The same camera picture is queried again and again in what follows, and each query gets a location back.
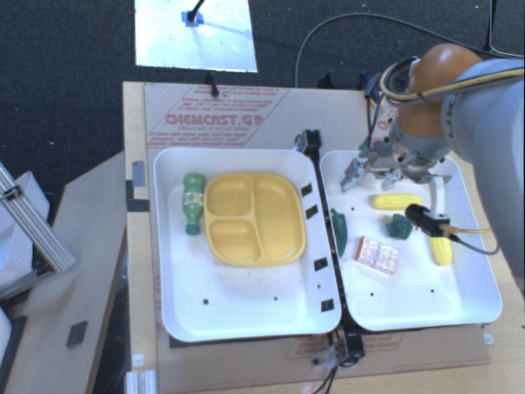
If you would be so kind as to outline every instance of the white tray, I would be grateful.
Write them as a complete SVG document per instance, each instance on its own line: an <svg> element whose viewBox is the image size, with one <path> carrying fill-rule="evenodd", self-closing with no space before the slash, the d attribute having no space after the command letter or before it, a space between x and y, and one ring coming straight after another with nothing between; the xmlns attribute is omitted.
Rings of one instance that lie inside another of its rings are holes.
<svg viewBox="0 0 525 394"><path fill-rule="evenodd" d="M340 260L341 274L349 312L362 327L372 331L423 328L467 323L489 323L501 312L501 298L488 258L459 244L452 244L453 261L449 266L434 263L429 237L413 230L406 241L390 237L386 224L394 211L374 209L371 196L380 194L381 181L373 174L345 193L340 181L356 151L335 151L322 159L326 197L331 208L346 216L348 244ZM456 163L447 158L432 170L451 175L445 183L445 211L451 223L462 228L477 228L463 179ZM391 192L422 196L431 206L430 187L409 180L395 184ZM400 251L393 275L378 272L355 261L362 235ZM470 244L482 247L479 235L462 234Z"/></svg>
<svg viewBox="0 0 525 394"><path fill-rule="evenodd" d="M198 236L185 234L184 175L198 172L210 181L218 174L241 171L280 174L298 191L307 243L293 263L268 268L227 265L210 250L203 218ZM155 158L153 176L162 320L173 337L211 341L315 334L338 324L336 278L308 158L292 150L170 148ZM312 192L302 196L301 189L308 184ZM315 205L317 214L307 219L305 211ZM325 266L316 271L314 262L319 259Z"/></svg>

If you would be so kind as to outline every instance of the yellow divided plate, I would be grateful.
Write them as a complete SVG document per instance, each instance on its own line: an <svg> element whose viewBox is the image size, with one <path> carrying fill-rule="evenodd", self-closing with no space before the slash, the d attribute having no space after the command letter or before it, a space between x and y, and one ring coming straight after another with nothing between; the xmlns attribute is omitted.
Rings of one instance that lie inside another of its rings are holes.
<svg viewBox="0 0 525 394"><path fill-rule="evenodd" d="M297 192L277 174L216 176L204 191L204 221L213 253L234 266L290 263L306 246Z"/></svg>

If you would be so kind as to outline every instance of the green toy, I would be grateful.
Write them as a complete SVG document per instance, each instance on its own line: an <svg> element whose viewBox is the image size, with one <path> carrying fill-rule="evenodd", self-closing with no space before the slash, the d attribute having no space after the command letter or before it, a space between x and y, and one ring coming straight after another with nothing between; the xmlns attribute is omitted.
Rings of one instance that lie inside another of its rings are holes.
<svg viewBox="0 0 525 394"><path fill-rule="evenodd" d="M412 223L402 214L395 213L392 222L386 225L388 235L393 238L406 240L412 232Z"/></svg>

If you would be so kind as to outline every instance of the green bottle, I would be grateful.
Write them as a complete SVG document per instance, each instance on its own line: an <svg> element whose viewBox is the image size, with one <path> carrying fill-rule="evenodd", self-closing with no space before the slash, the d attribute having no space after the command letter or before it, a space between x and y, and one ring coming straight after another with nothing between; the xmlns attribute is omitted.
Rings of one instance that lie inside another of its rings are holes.
<svg viewBox="0 0 525 394"><path fill-rule="evenodd" d="M191 172L184 177L184 195L182 196L182 210L188 219L186 233L198 235L200 232L199 218L203 214L204 176Z"/></svg>

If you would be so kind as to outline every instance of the metal plate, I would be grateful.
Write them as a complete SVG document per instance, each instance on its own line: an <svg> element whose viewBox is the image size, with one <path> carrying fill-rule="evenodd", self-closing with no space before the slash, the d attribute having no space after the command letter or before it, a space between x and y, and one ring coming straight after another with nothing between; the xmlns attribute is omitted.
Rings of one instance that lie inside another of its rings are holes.
<svg viewBox="0 0 525 394"><path fill-rule="evenodd" d="M136 64L257 72L248 0L206 0L188 25L198 1L135 0Z"/></svg>

